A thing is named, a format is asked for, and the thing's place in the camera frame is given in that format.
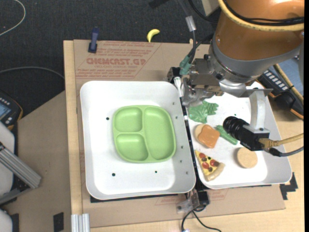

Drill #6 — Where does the white plastic tray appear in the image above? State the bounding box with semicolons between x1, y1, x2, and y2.
79;80;197;200
180;80;293;190

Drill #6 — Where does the brown cardboard board red print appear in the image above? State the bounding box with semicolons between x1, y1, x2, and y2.
72;39;293;228

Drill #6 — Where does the toast with orange spread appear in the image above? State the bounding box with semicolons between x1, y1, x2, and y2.
195;124;221;149

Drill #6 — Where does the black cylinder on white bracket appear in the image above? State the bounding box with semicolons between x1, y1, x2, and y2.
222;88;271;152

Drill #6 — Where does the tan round biscuit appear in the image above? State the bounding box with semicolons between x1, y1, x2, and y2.
236;147;258;169

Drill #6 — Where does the yellow banana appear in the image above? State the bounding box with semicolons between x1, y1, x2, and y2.
147;29;161;43

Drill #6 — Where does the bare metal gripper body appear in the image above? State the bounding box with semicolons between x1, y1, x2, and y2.
188;58;227;98

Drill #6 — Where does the green lettuce leaf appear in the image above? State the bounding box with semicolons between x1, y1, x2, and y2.
188;100;219;124

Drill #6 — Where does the green divided plate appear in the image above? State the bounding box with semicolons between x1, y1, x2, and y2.
112;104;177;164

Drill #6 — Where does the green toy vegetable stalk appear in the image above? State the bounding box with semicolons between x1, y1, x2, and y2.
215;125;239;145

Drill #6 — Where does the toy pizza slice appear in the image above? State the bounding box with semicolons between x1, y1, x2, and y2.
194;150;226;182

